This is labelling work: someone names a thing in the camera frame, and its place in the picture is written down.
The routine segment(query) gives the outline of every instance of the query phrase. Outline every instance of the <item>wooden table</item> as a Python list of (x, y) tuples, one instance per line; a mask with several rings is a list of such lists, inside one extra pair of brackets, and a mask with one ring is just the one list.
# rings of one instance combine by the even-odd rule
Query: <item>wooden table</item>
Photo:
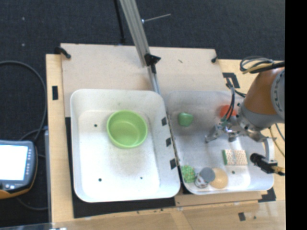
[[(61, 55), (46, 55), (48, 128), (50, 156), (51, 211), (54, 227), (68, 229), (285, 229), (285, 177), (274, 176), (276, 201), (258, 203), (266, 192), (232, 193), (231, 195), (184, 195), (175, 197), (176, 207), (120, 212), (87, 218), (74, 218), (71, 179), (65, 127), (63, 74)], [(222, 72), (232, 72), (247, 92), (254, 74), (242, 76), (239, 60), (218, 60)], [(53, 100), (53, 86), (58, 98)], [(284, 150), (284, 143), (277, 140)], [(276, 150), (280, 166), (284, 157)]]

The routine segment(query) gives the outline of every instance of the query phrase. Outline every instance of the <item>black clip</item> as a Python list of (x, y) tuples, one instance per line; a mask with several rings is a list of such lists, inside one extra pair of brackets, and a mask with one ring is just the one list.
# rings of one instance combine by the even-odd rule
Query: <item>black clip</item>
[(156, 74), (157, 71), (156, 71), (156, 69), (155, 69), (155, 64), (156, 64), (161, 58), (158, 57), (158, 56), (153, 56), (153, 55), (151, 55), (151, 54), (146, 54), (144, 57), (145, 57), (145, 61), (146, 61), (147, 66), (151, 66), (152, 73)]
[(54, 53), (57, 54), (57, 55), (62, 53), (63, 55), (66, 56), (67, 59), (71, 58), (71, 55), (68, 54), (67, 51), (64, 48), (60, 47), (60, 46), (55, 47)]
[(211, 59), (211, 62), (212, 62), (212, 63), (215, 63), (215, 62), (216, 62), (216, 60), (217, 60), (217, 56), (216, 56), (216, 57), (214, 57), (213, 59)]

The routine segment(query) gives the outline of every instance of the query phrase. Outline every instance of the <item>metal pole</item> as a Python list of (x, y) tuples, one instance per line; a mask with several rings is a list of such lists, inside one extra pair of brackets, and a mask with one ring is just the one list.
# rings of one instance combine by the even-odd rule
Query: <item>metal pole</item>
[(119, 25), (119, 30), (120, 30), (120, 36), (121, 36), (120, 42), (123, 44), (123, 43), (125, 43), (125, 35), (124, 35), (124, 30), (123, 30), (120, 14), (119, 14), (118, 3), (117, 3), (117, 0), (113, 0), (113, 2), (114, 2), (115, 11), (116, 11), (117, 20), (118, 20), (118, 25)]
[(168, 14), (160, 15), (160, 16), (153, 17), (153, 18), (150, 18), (150, 19), (146, 19), (146, 20), (142, 19), (142, 23), (144, 24), (145, 22), (154, 21), (154, 20), (161, 19), (161, 18), (164, 18), (164, 17), (167, 17), (167, 16), (171, 16), (171, 14), (168, 13)]
[[(145, 55), (150, 54), (147, 38), (143, 28), (142, 20), (139, 14), (139, 10), (135, 0), (119, 0), (123, 8), (128, 27), (136, 46), (141, 64), (143, 67), (147, 66)], [(148, 67), (148, 73), (152, 82), (153, 90), (160, 94), (160, 88), (156, 73), (152, 71), (151, 67)]]

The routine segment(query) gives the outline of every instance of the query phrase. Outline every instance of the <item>green bowl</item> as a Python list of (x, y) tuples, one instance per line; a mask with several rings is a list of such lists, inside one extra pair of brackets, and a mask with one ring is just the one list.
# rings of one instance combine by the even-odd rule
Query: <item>green bowl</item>
[(106, 129), (111, 142), (125, 149), (141, 145), (148, 133), (144, 118), (130, 110), (113, 113), (107, 120)]

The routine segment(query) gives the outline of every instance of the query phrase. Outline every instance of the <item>white tray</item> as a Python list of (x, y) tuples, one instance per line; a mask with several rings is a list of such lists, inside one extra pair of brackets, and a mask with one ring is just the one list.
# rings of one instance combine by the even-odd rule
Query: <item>white tray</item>
[[(205, 144), (205, 136), (210, 129), (219, 124), (218, 110), (222, 105), (230, 104), (231, 93), (227, 92), (172, 92), (166, 102), (179, 165), (189, 165), (199, 173), (204, 167), (221, 168), (228, 175), (228, 186), (216, 189), (212, 186), (200, 189), (194, 183), (184, 183), (193, 194), (216, 194), (242, 191), (262, 191), (273, 186), (273, 175), (266, 174), (250, 161), (252, 153), (264, 155), (262, 143), (257, 143), (248, 137), (239, 137), (234, 142), (228, 142), (228, 136)], [(242, 97), (236, 95), (236, 104)], [(180, 126), (177, 121), (179, 113), (186, 112), (194, 116), (189, 127)], [(224, 165), (222, 150), (245, 150), (248, 165)]]
[[(107, 136), (106, 121), (128, 109), (147, 122), (148, 136), (139, 147), (120, 149)], [(71, 96), (74, 190), (85, 202), (167, 198), (177, 194), (180, 179), (165, 104), (152, 91), (89, 90)]]

